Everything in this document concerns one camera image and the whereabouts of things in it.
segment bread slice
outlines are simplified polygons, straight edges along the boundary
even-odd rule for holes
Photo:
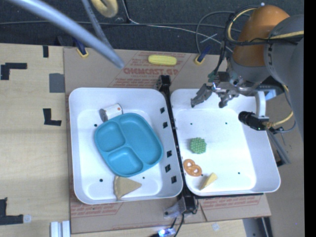
[[[128,179],[126,177],[115,176],[114,178],[114,194],[120,199],[122,196],[140,188],[141,183]]]
[[[204,183],[202,184],[201,188],[199,189],[200,191],[209,186],[211,183],[213,183],[217,179],[217,175],[215,173],[210,174]]]

